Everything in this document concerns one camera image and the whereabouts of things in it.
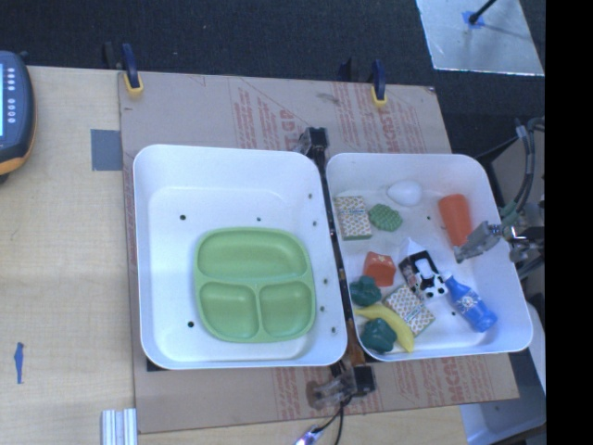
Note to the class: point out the orange-red small carton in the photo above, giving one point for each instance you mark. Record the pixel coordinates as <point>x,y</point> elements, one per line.
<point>379,269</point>

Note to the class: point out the patterned small carton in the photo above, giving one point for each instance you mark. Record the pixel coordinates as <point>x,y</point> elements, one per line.
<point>410,311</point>
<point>353,218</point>

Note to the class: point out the dark green broccoli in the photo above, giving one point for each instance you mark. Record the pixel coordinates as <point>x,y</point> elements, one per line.
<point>365,291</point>
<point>377,336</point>

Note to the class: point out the white egg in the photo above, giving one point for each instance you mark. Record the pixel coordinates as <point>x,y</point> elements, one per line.
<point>405,193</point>

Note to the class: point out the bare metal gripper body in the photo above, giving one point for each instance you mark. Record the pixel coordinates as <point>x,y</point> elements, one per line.
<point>523,241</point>

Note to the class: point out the white plastic tray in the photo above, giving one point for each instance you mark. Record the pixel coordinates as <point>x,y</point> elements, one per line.
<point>500,304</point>
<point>167,258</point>

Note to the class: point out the brown cardboard board red print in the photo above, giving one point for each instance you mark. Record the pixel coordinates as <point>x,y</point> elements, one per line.
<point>222,109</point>

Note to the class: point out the orange carrot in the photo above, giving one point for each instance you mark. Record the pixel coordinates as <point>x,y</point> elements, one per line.
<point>455,216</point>

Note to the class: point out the green grapes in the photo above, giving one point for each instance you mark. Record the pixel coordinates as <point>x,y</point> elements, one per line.
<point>385,217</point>

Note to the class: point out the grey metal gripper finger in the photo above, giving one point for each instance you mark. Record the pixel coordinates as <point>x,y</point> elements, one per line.
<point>477,241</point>

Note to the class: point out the yellow banana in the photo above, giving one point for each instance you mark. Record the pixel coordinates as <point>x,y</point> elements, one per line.
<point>394,322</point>

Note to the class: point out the thin black rod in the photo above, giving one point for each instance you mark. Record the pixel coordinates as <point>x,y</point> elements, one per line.
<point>334,244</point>

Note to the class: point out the blue bottle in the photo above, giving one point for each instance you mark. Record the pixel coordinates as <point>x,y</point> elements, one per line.
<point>472,306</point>

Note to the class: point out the green divided plate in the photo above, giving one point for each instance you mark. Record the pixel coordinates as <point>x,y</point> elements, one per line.
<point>252,258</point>

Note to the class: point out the black and white milk carton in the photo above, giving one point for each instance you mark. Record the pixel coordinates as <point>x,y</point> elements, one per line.
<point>424,274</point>

